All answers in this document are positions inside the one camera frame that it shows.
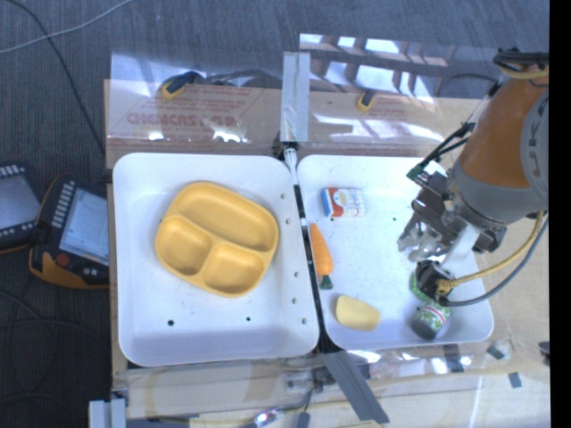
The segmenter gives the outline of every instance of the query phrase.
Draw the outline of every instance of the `yellow divided tray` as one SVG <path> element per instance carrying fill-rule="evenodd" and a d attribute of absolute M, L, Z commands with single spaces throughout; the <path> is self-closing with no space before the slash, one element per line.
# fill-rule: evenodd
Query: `yellow divided tray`
<path fill-rule="evenodd" d="M 264 277 L 278 239 L 275 218 L 260 204 L 212 182 L 193 182 L 167 209 L 154 248 L 176 276 L 239 297 Z"/>

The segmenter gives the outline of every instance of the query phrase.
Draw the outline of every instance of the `orange carrot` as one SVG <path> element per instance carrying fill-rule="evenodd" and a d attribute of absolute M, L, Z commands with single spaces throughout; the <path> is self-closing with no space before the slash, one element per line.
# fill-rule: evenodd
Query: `orange carrot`
<path fill-rule="evenodd" d="M 313 250 L 313 262 L 318 276 L 322 277 L 321 288 L 333 288 L 329 275 L 333 273 L 333 259 L 325 238 L 315 222 L 310 225 L 311 248 Z"/>

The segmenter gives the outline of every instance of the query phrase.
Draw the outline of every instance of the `dark fabric surface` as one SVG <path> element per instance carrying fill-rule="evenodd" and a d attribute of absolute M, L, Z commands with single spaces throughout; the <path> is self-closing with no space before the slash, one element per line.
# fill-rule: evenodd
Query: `dark fabric surface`
<path fill-rule="evenodd" d="M 123 1 L 0 0 L 0 51 Z M 113 53 L 279 76 L 301 33 L 548 52 L 550 0 L 137 0 L 0 53 L 0 162 L 26 161 L 45 186 L 62 172 L 102 182 Z M 109 337 L 106 290 L 53 286 L 27 251 L 0 255 L 0 427 L 87 426 L 88 401 L 109 398 Z"/>

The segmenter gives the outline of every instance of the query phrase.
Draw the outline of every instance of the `beige surface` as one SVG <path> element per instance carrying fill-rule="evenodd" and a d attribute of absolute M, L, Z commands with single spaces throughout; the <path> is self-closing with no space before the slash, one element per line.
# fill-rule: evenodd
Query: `beige surface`
<path fill-rule="evenodd" d="M 347 95 L 334 95 L 352 100 Z M 258 106 L 263 112 L 278 112 L 273 103 Z M 323 94 L 315 106 L 331 106 Z M 475 108 L 470 100 L 441 100 L 432 104 L 400 103 L 398 112 L 407 119 L 424 121 L 434 132 L 447 135 Z M 338 110 L 346 110 L 347 104 Z M 392 152 L 394 145 L 385 147 Z M 112 167 L 122 153 L 133 148 L 108 146 Z M 114 230 L 112 189 L 109 188 L 110 230 Z M 524 219 L 509 228 L 504 244 L 493 255 L 480 258 L 481 268 L 510 255 L 521 244 L 533 223 Z M 169 417 L 200 414 L 189 426 L 241 426 L 264 408 L 295 406 L 310 388 L 310 358 L 295 361 L 214 363 L 204 366 L 127 369 L 117 343 L 117 285 L 114 262 L 114 234 L 111 241 L 113 383 L 116 390 L 128 390 L 128 416 Z M 538 343 L 549 334 L 549 239 L 545 235 L 524 270 L 491 299 L 495 327 L 490 341 L 462 345 L 459 353 L 463 373 L 446 369 L 442 348 L 385 353 L 371 365 L 368 383 L 394 427 L 488 427 L 550 426 L 550 368 L 543 363 Z M 486 278 L 486 288 L 500 281 L 510 268 Z M 503 359 L 486 353 L 493 345 Z M 509 375 L 521 382 L 513 386 Z M 287 410 L 272 426 L 295 427 L 300 409 Z M 311 428 L 375 426 L 361 422 L 336 384 L 312 395 L 309 405 Z"/>

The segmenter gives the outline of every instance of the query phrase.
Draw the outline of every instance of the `black electronic device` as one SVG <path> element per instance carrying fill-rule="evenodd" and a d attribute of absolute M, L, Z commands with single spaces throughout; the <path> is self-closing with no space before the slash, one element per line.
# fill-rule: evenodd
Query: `black electronic device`
<path fill-rule="evenodd" d="M 58 176 L 37 215 L 29 270 L 76 289 L 109 285 L 107 192 L 71 174 Z"/>
<path fill-rule="evenodd" d="M 0 253 L 29 246 L 46 190 L 26 163 L 0 163 Z"/>

